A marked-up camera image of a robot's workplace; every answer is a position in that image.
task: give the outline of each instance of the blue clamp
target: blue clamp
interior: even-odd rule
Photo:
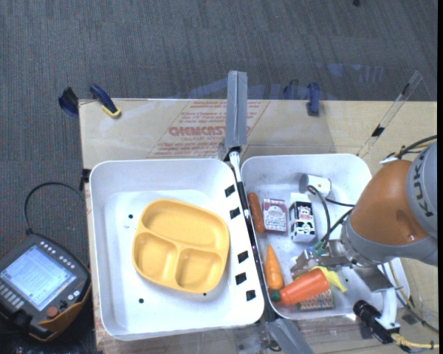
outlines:
[[[320,100],[320,87],[317,83],[309,83],[307,86],[308,91],[305,99],[309,99],[310,102],[306,104],[307,114],[317,116],[320,114],[318,106]]]
[[[94,98],[102,103],[102,110],[111,118],[118,118],[121,115],[121,110],[115,106],[109,95],[97,84],[90,86],[90,92],[93,93]]]

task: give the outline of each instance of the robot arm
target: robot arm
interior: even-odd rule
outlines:
[[[358,266],[376,266],[395,257],[438,265],[437,141],[413,162],[387,163],[369,181],[340,241]]]

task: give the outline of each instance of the yellow divided plate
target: yellow divided plate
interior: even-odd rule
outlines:
[[[217,214],[162,198],[142,211],[131,257],[137,272],[147,280],[204,293],[222,278],[229,248],[228,226]]]

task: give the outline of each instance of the orange carrot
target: orange carrot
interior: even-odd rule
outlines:
[[[289,306],[321,294],[329,288],[325,274],[320,268],[314,268],[282,288],[279,294],[282,302]]]
[[[274,249],[269,244],[266,249],[266,259],[264,261],[264,275],[266,277],[267,287],[269,289],[269,297],[273,302],[280,302],[281,295],[279,290],[284,285],[281,267],[278,258],[275,256]]]

